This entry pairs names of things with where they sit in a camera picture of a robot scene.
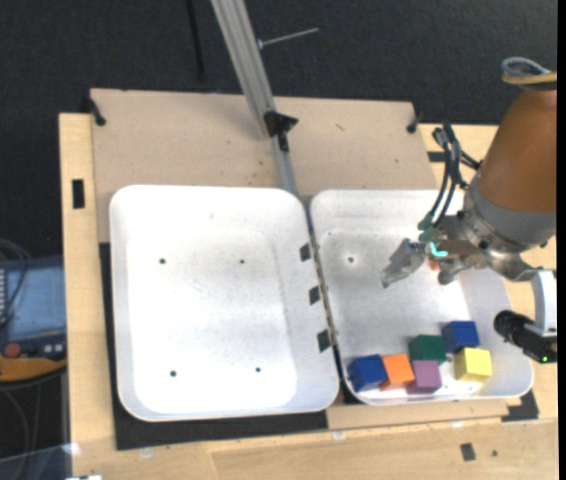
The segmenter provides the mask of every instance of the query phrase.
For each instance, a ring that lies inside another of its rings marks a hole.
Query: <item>metal pole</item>
[[[272,140],[282,188],[298,196],[289,152],[281,149],[276,136],[271,137],[265,122],[265,115],[268,112],[275,112],[276,107],[245,2],[244,0],[211,1],[258,132],[261,136]]]

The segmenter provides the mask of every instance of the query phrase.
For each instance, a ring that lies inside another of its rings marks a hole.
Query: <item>wooden table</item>
[[[280,102],[284,107],[294,107],[316,100],[281,98]],[[323,100],[320,103],[330,104]],[[334,103],[344,105],[343,101]],[[365,102],[353,104],[360,108]],[[101,110],[107,119],[105,110]],[[245,119],[249,120],[247,108]],[[369,126],[373,136],[374,123]],[[440,152],[431,138],[434,126],[419,126],[425,158],[426,150]],[[496,130],[494,126],[454,128],[464,150],[477,159],[483,158]],[[61,114],[59,132],[74,475],[101,474],[106,480],[558,478],[556,364],[533,365],[538,419],[501,420],[521,404],[518,398],[381,408],[345,405],[337,400],[327,410],[329,428],[325,431],[117,450],[98,255],[93,117]],[[290,135],[292,140],[298,139],[294,133]],[[305,144],[301,148],[305,154],[308,147]],[[434,179],[440,180],[442,164],[428,166]],[[472,172],[464,176],[469,180]],[[77,182],[82,184],[85,196],[83,204],[78,201],[78,205]],[[555,240],[543,249],[526,253],[525,259],[546,268],[555,266]],[[531,286],[506,284],[512,309],[533,316]],[[474,460],[466,460],[462,445],[472,448]]]

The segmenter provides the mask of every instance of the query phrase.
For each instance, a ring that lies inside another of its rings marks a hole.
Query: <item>red button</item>
[[[8,343],[5,345],[3,352],[5,352],[5,357],[10,357],[12,359],[17,358],[21,355],[21,345],[18,343]]]

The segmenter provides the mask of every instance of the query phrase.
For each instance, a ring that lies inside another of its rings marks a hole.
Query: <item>yellow block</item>
[[[454,375],[457,380],[482,382],[492,375],[492,356],[489,350],[465,347],[454,356]]]

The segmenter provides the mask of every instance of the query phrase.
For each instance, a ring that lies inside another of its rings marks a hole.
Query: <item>empty white tray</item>
[[[193,420],[332,403],[338,373],[296,197],[133,185],[113,196],[110,231],[117,381],[132,415]]]
[[[357,357],[407,353],[412,338],[440,334],[451,320],[474,320],[481,348],[491,353],[493,372],[485,382],[457,381],[453,363],[447,361],[440,367],[443,386],[433,395],[378,388],[355,393],[346,375],[346,384],[364,403],[516,397],[532,386],[529,358],[493,328],[496,314],[510,307],[496,272],[465,270],[456,281],[441,286],[426,262],[411,276],[383,288],[381,271],[404,238],[418,239],[417,224],[436,196],[432,190],[328,190],[311,202],[343,371]],[[462,196],[455,194],[448,213],[461,208]]]

